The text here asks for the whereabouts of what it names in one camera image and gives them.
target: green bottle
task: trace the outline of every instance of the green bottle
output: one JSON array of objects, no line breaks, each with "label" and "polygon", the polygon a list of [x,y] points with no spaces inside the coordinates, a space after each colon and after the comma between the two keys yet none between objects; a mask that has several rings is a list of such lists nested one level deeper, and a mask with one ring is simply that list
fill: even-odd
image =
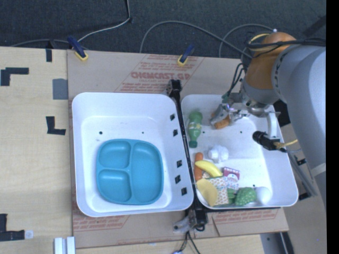
[{"label": "green bottle", "polygon": [[198,111],[193,111],[189,115],[189,147],[196,148],[198,146],[197,139],[201,134],[202,114]]}]

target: table surface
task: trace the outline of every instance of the table surface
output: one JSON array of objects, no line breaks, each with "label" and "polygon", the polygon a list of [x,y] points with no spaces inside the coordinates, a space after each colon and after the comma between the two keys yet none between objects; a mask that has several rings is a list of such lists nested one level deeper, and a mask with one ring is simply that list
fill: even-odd
[{"label": "table surface", "polygon": [[[72,236],[68,100],[54,100],[52,81],[67,79],[67,52],[0,47],[0,69],[29,68],[0,86],[0,213],[7,230],[32,230],[33,239],[0,242],[1,253],[53,253],[56,237]],[[47,134],[46,116],[65,135]],[[194,241],[201,253],[264,253],[259,234]],[[77,253],[173,253],[182,241],[77,249]],[[195,253],[191,243],[184,253]]]}]

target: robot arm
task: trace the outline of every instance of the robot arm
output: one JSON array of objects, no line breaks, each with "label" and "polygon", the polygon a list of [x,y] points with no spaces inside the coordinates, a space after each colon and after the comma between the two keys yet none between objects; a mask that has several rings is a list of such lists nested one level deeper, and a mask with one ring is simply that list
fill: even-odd
[{"label": "robot arm", "polygon": [[[277,42],[293,44],[273,48]],[[279,99],[285,102],[326,209],[326,47],[295,42],[286,33],[268,35],[248,66],[240,93],[230,95],[219,110],[229,115],[231,125],[249,114],[267,116],[269,105]]]}]

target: gray floor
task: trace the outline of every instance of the gray floor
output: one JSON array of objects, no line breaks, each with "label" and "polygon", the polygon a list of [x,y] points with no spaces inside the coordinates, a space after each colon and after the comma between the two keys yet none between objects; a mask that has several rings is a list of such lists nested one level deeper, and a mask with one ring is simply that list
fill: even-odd
[{"label": "gray floor", "polygon": [[[285,142],[295,139],[295,134],[291,124],[281,128]],[[298,144],[294,144],[290,149],[298,149]],[[296,154],[298,160],[303,158],[302,152]],[[318,191],[316,183],[309,176],[306,164],[301,166],[302,170],[308,175],[309,181]],[[305,192],[301,179],[295,174],[299,193]],[[327,225],[326,211],[320,195],[312,196],[298,201],[292,207],[284,208],[289,225],[289,238],[295,254],[324,254],[327,253]]]}]

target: white tray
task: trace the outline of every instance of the white tray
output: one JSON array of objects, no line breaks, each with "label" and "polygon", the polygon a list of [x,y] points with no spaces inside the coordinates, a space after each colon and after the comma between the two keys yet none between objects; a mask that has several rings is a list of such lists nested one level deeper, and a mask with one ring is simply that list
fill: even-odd
[{"label": "white tray", "polygon": [[[162,94],[81,93],[72,102],[76,199],[92,217],[182,211],[193,202],[192,183],[174,102]],[[105,200],[96,186],[95,163],[100,145],[111,139],[153,144],[160,152],[164,187],[148,205]]]},{"label": "white tray", "polygon": [[[189,148],[192,165],[197,152],[203,152],[204,159],[208,158],[208,151],[216,144],[224,146],[229,151],[227,161],[216,164],[220,169],[229,167],[240,171],[239,187],[267,187],[271,193],[271,200],[262,205],[254,202],[246,207],[284,207],[291,206],[298,200],[298,189],[287,153],[281,151],[268,151],[252,139],[255,131],[268,132],[267,119],[253,115],[244,117],[235,124],[216,130],[210,125],[212,113],[221,103],[221,95],[188,95],[183,98],[181,106],[188,125],[188,116],[192,111],[200,111],[203,115],[202,133],[198,138],[198,146]],[[274,112],[273,106],[268,111]],[[214,210],[208,205],[198,191],[198,198],[204,206]]]}]

